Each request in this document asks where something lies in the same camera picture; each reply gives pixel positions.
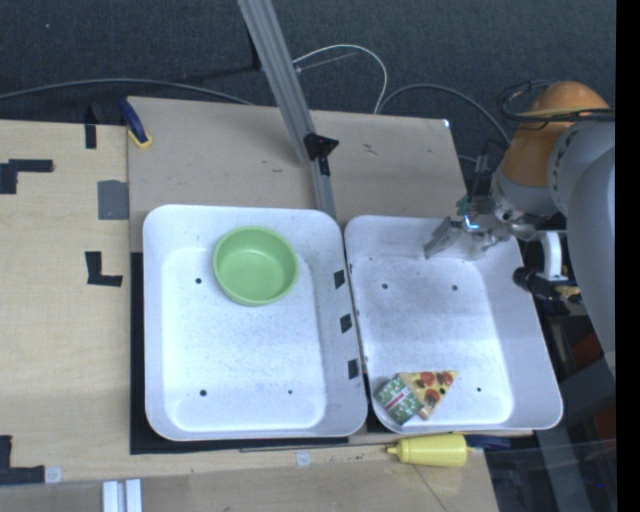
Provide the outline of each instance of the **metal pole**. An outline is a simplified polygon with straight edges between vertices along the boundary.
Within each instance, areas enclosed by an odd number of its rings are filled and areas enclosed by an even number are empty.
[[[296,155],[303,164],[311,160],[317,207],[335,218],[328,168],[326,165],[321,168],[322,159],[310,157],[304,144],[305,137],[316,131],[273,5],[270,0],[238,0],[238,4],[289,130]]]

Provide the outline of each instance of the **white cable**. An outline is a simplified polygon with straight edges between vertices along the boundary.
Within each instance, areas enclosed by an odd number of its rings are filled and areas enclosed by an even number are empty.
[[[306,71],[307,69],[317,68],[318,66],[324,66],[325,64],[329,64],[331,62],[337,62],[342,59],[348,59],[349,57],[353,57],[354,55],[357,55],[357,54],[358,52],[349,52],[349,53],[345,53],[344,55],[338,55],[337,57],[333,57],[331,59],[325,59],[318,62],[314,62],[313,64],[309,64],[305,67],[298,66],[296,67],[296,73],[299,75],[303,71]]]
[[[318,55],[319,53],[326,52],[326,51],[329,51],[329,50],[335,50],[335,49],[339,49],[339,48],[350,48],[350,49],[359,50],[361,52],[364,52],[367,55],[369,55],[370,57],[373,57],[376,60],[376,62],[380,65],[380,68],[382,69],[382,74],[383,74],[383,82],[382,82],[382,91],[380,92],[380,96],[378,97],[378,101],[376,102],[376,106],[373,109],[373,112],[376,113],[378,111],[378,109],[380,108],[380,102],[382,101],[382,98],[384,98],[384,95],[387,92],[387,68],[385,67],[385,65],[382,62],[382,60],[380,60],[380,57],[378,57],[371,50],[367,50],[366,48],[363,48],[362,46],[358,46],[358,45],[355,45],[355,44],[333,44],[331,46],[325,46],[324,48],[320,48],[318,50],[314,50],[312,52],[307,53],[306,55],[303,55],[301,57],[293,59],[293,61],[291,61],[291,63],[295,66],[299,62],[302,62],[303,60],[306,60],[306,59],[308,59],[310,57],[313,57],[314,55]],[[300,73],[302,71],[302,68],[296,66],[296,71],[298,73]]]
[[[465,162],[471,162],[474,165],[478,163],[478,159],[477,158],[473,158],[471,156],[466,156],[466,155],[458,155],[458,160],[464,160]]]
[[[67,87],[80,87],[88,85],[107,85],[107,84],[142,84],[142,85],[156,85],[161,87],[172,87],[175,89],[184,89],[187,91],[198,92],[200,94],[208,94],[210,96],[216,96],[218,98],[224,98],[235,103],[243,105],[251,105],[250,102],[237,98],[230,94],[225,94],[211,89],[205,89],[203,87],[196,87],[193,85],[180,84],[175,82],[165,82],[162,80],[148,80],[146,78],[96,78],[91,80],[76,80],[73,82],[62,82],[58,84],[43,85],[41,87],[33,87],[31,89],[23,89],[20,91],[14,91],[9,93],[0,94],[0,100],[8,100],[11,98],[17,98],[18,96],[26,96],[29,94],[35,94],[40,92],[53,91],[56,89],[64,89]]]

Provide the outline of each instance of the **yellow bottle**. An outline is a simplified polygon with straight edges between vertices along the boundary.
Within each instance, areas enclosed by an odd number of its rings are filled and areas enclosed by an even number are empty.
[[[387,448],[387,453],[395,454],[400,462],[448,467],[464,466],[469,451],[462,434],[410,437]]]

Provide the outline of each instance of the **black clamp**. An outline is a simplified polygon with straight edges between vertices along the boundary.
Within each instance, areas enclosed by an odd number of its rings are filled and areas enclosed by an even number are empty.
[[[315,133],[310,133],[304,138],[304,145],[307,148],[307,155],[311,160],[318,159],[320,164],[320,174],[323,176],[331,176],[329,172],[328,156],[336,148],[340,142],[337,140],[323,137]]]
[[[513,273],[513,282],[543,301],[582,304],[580,288],[573,280],[549,281],[535,269],[519,267]]]

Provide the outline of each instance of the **toy pizza slice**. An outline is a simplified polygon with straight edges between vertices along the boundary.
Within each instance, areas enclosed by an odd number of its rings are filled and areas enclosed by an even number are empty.
[[[458,372],[446,370],[441,372],[400,373],[399,378],[424,404],[418,414],[424,420],[431,417],[438,404],[445,398]]]

